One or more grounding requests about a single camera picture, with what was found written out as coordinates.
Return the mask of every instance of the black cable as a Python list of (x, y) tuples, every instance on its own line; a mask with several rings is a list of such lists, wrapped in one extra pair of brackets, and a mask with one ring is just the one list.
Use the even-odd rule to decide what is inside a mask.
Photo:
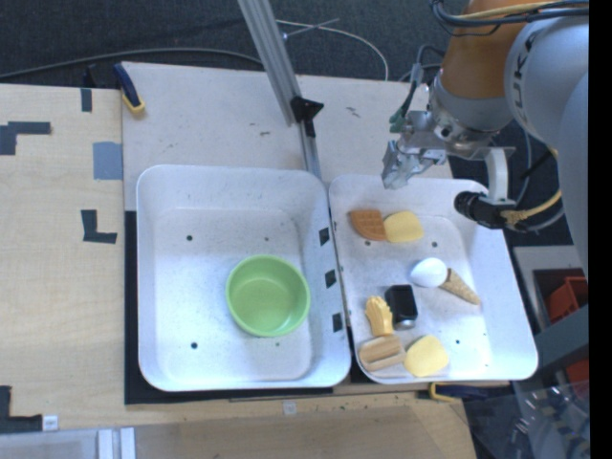
[[(421, 67), (422, 62), (423, 62), (423, 55), (425, 54), (426, 51), (433, 51), (437, 55), (444, 56), (443, 50), (440, 50), (434, 46), (431, 46), (430, 44), (423, 44), (422, 46), (419, 47), (419, 51), (417, 52), (417, 59), (415, 61), (416, 65), (419, 65)], [(400, 111), (402, 112), (402, 117), (405, 117), (405, 115), (408, 112), (408, 109), (410, 108), (410, 103), (412, 103), (412, 98), (414, 97), (414, 93), (416, 92), (417, 87), (419, 86), (418, 80), (419, 78), (416, 76), (410, 77), (410, 91), (408, 92), (408, 97), (406, 97), (406, 99), (404, 100), (404, 103), (400, 107)]]
[(549, 158), (551, 158), (553, 156), (553, 153), (551, 152), (551, 150), (547, 150), (544, 152), (544, 154), (542, 154), (542, 156), (540, 156), (535, 162), (534, 164), (532, 164), (527, 170), (525, 170), (521, 176), (520, 176), (520, 180), (524, 180), (527, 177), (529, 177), (532, 173), (534, 173), (534, 171), (536, 171), (536, 169), (538, 169), (544, 162), (546, 162), (546, 160), (548, 160)]
[(263, 63), (256, 57), (249, 56), (249, 55), (243, 55), (241, 53), (237, 53), (234, 51), (216, 50), (216, 49), (211, 49), (211, 48), (152, 48), (152, 49), (142, 49), (142, 50), (133, 50), (133, 51), (119, 51), (116, 53), (108, 53), (105, 55), (94, 55), (94, 56), (88, 56), (88, 57), (83, 57), (83, 58), (78, 58), (78, 59), (71, 59), (69, 61), (62, 61), (59, 63), (50, 64), (50, 65), (29, 68), (27, 70), (19, 70), (16, 72), (6, 73), (3, 75), (0, 75), (0, 80), (22, 77), (24, 75), (33, 75), (36, 73), (48, 72), (48, 71), (57, 70), (60, 68), (68, 68), (68, 67), (76, 66), (79, 64), (93, 63), (96, 61), (104, 61), (107, 59), (121, 59), (121, 58), (131, 57), (135, 55), (162, 55), (162, 54), (173, 54), (173, 53), (227, 55), (231, 57), (244, 59), (252, 63), (258, 64), (260, 66), (263, 66)]
[[(531, 143), (531, 135), (525, 130), (525, 128), (520, 128), (521, 132), (523, 133), (523, 138), (525, 140), (525, 157), (526, 157), (526, 161), (527, 161), (527, 170), (531, 169), (532, 164), (533, 164), (533, 149), (532, 149), (532, 143)], [(531, 178), (530, 177), (525, 177), (523, 179), (523, 177), (520, 177), (521, 180), (523, 180), (523, 186), (521, 187), (520, 191), (518, 192), (518, 195), (516, 196), (516, 206), (520, 206), (521, 203), (523, 202), (523, 198), (525, 197), (525, 195), (527, 194), (527, 189), (529, 188), (530, 185), (530, 181)]]
[(497, 31), (499, 26), (505, 24), (526, 23), (556, 17), (584, 16), (589, 14), (589, 0), (559, 0), (558, 2), (542, 4), (533, 9), (520, 11), (503, 17), (486, 19), (465, 18), (461, 15), (451, 15), (446, 12), (444, 4), (445, 0), (429, 0), (429, 5), (434, 16), (448, 33), (449, 30), (445, 27), (445, 24), (449, 24), (455, 28), (479, 28), (484, 26), (493, 26), (493, 29), (486, 33), (451, 33), (452, 35), (489, 35)]
[[(431, 64), (428, 64), (428, 65), (423, 65), (421, 67), (421, 69), (423, 71), (427, 71), (427, 70), (439, 70), (441, 66), (442, 66), (442, 63), (431, 63)], [(410, 78), (410, 75), (412, 75), (412, 71), (404, 73), (402, 76), (400, 76), (400, 78), (398, 78), (398, 81), (405, 81), (405, 80)]]

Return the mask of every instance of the toy ice cream cone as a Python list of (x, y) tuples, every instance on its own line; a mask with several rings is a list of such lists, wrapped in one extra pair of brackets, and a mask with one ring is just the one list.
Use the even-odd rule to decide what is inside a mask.
[(480, 297), (466, 284), (461, 276), (453, 269), (448, 269), (447, 280), (440, 287), (449, 293), (458, 295), (471, 304), (480, 304)]

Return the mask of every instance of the red object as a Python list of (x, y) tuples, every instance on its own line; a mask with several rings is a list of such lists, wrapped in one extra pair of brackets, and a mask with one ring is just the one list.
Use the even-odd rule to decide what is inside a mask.
[[(588, 303), (589, 287), (586, 277), (565, 277), (563, 285), (546, 299), (551, 323), (556, 323)], [(567, 378), (582, 398), (589, 393), (589, 359), (583, 359), (565, 368)]]

